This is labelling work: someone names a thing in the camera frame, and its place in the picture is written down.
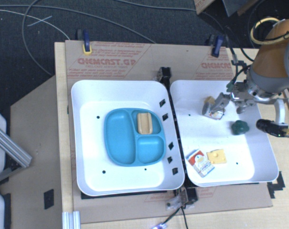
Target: blue plate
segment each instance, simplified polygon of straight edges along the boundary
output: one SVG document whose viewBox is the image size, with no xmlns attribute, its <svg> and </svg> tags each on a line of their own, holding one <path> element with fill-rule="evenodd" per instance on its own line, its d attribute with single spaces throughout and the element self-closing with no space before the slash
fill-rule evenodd
<svg viewBox="0 0 289 229">
<path fill-rule="evenodd" d="M 137 114 L 150 113 L 152 134 L 137 131 Z M 147 166 L 165 156 L 165 133 L 161 121 L 149 110 L 121 108 L 109 112 L 104 121 L 104 141 L 110 159 L 121 166 Z"/>
</svg>

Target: yellow sponge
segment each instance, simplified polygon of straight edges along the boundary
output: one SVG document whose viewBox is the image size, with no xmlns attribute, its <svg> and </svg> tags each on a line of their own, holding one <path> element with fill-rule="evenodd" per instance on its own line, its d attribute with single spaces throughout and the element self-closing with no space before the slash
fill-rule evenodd
<svg viewBox="0 0 289 229">
<path fill-rule="evenodd" d="M 207 152 L 207 157 L 211 164 L 222 164 L 227 162 L 224 149 Z"/>
</svg>

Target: blue clamp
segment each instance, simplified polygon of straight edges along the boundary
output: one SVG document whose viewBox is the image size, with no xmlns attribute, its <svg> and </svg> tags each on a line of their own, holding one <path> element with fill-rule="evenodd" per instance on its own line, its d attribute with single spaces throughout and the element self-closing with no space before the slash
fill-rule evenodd
<svg viewBox="0 0 289 229">
<path fill-rule="evenodd" d="M 212 49 L 211 55 L 218 58 L 220 54 L 220 48 L 223 44 L 224 36 L 217 36 L 215 40 L 214 48 Z"/>
<path fill-rule="evenodd" d="M 83 38 L 84 38 L 83 53 L 85 55 L 91 55 L 92 54 L 92 47 L 91 47 L 91 43 L 89 41 L 88 31 L 86 29 L 83 30 Z"/>
</svg>

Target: small package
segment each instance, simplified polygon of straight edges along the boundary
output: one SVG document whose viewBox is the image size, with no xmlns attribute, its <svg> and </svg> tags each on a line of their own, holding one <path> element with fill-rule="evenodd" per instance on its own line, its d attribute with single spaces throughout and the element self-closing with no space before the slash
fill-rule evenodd
<svg viewBox="0 0 289 229">
<path fill-rule="evenodd" d="M 187 160 L 201 177 L 205 177 L 215 168 L 199 149 L 194 151 Z"/>
</svg>

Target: blue divided plate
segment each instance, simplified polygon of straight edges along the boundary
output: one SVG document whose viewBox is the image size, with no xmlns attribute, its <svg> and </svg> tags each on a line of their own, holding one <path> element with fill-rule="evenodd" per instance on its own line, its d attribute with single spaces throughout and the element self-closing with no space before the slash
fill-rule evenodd
<svg viewBox="0 0 289 229">
<path fill-rule="evenodd" d="M 142 135 L 137 131 L 137 114 L 150 113 L 153 132 Z M 149 110 L 121 108 L 109 112 L 104 121 L 104 141 L 107 154 L 121 166 L 146 166 L 165 156 L 165 134 L 161 121 Z"/>
</svg>

